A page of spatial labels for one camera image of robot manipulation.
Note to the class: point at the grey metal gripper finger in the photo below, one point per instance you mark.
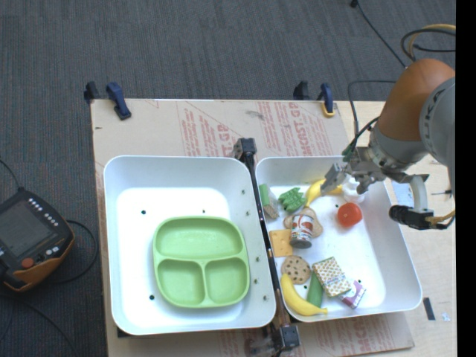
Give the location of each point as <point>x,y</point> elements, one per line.
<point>363,185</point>
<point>334,177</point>

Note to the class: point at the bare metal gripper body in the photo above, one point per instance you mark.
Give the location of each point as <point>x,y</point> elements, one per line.
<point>366,164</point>

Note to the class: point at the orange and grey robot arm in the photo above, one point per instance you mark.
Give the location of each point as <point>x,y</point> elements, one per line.
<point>409,99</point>

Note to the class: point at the small white bottle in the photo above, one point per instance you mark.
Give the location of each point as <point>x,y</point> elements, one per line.
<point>353,195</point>

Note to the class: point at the yellow banana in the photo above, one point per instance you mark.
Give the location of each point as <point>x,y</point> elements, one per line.
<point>297,303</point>
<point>313,192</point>

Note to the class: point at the red tomato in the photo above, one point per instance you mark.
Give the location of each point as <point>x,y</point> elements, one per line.
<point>349,214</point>

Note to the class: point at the green leafy toy vegetable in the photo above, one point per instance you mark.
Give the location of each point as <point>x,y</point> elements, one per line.
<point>292,200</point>

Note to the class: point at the tan bread slice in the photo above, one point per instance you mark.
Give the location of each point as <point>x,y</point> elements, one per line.
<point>317,223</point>

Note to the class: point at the small red and white can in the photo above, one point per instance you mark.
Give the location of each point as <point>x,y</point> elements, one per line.
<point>301,231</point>

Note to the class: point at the white plastic tray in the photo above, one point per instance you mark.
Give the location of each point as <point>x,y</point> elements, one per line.
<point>130,236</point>
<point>375,251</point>

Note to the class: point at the green and brown sandwich wedge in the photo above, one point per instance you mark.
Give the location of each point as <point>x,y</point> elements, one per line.
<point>269,206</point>

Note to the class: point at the thin black rod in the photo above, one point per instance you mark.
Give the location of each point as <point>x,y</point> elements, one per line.
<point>264,221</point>

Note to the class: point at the yellow cheese slice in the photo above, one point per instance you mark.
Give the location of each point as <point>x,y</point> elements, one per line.
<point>280,243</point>

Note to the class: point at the orange patterned carton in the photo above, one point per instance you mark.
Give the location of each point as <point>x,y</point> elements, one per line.
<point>331,276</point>

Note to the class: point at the brown chocolate chip biscuit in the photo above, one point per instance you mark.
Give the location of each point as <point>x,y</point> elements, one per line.
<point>295,269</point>

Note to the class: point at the pink and white carton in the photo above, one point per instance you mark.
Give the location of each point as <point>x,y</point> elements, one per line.
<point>353,296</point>

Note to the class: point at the brown cardboard board red print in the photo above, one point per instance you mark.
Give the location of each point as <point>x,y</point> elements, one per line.
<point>208,128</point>

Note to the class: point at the green divided plate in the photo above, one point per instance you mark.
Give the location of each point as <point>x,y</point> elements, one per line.
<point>201,244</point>

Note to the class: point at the black cylinder on white bracket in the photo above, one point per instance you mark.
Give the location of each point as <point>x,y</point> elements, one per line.
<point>413,216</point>

